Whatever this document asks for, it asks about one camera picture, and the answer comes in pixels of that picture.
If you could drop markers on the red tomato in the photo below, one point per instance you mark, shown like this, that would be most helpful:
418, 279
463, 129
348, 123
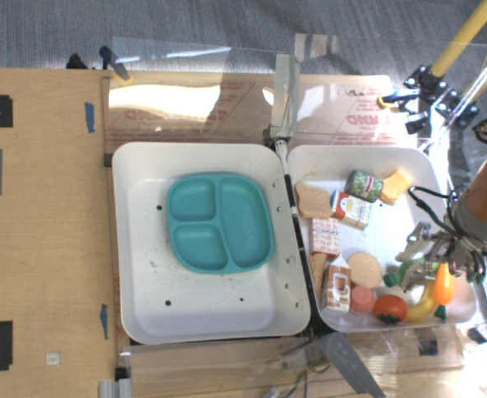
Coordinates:
390, 307

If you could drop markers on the brown and white carton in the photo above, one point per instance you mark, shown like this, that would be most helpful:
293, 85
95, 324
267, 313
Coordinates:
337, 288

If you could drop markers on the yellow banana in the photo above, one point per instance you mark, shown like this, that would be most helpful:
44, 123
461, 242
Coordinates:
423, 307

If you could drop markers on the orange carrot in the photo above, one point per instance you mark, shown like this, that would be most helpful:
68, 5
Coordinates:
443, 286

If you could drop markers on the round tan biscuit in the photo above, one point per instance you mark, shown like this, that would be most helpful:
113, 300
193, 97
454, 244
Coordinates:
365, 270

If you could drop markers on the tan waffle cone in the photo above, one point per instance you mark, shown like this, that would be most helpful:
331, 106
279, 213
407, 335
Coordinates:
317, 270

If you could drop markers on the green can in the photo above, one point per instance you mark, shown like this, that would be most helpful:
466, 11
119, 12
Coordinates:
363, 185

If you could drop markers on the green bottle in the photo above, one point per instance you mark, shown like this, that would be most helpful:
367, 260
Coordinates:
394, 278

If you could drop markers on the white plastic tray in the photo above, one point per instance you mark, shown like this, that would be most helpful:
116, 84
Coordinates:
210, 305
392, 239

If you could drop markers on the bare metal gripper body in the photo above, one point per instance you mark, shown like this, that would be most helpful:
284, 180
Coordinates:
454, 251

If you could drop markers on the pink and white packet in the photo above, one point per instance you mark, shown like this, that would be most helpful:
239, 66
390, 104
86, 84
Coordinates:
324, 237

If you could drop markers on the pink cylinder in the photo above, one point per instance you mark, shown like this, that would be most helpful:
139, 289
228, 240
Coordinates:
362, 300

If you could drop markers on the teal divided plate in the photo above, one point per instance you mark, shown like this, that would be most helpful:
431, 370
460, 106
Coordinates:
243, 222

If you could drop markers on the brown bread slice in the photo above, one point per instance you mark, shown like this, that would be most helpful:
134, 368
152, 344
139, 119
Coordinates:
313, 201

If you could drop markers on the red and yellow juice carton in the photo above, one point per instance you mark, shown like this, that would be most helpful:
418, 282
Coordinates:
353, 210

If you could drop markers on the brown cardboard board red print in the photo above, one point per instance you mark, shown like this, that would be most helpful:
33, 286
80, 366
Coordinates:
243, 110

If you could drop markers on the yellow ridged block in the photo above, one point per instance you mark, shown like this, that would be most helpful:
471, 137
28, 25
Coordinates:
395, 185

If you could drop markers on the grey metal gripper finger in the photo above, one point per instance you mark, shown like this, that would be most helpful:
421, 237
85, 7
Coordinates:
418, 239
417, 276

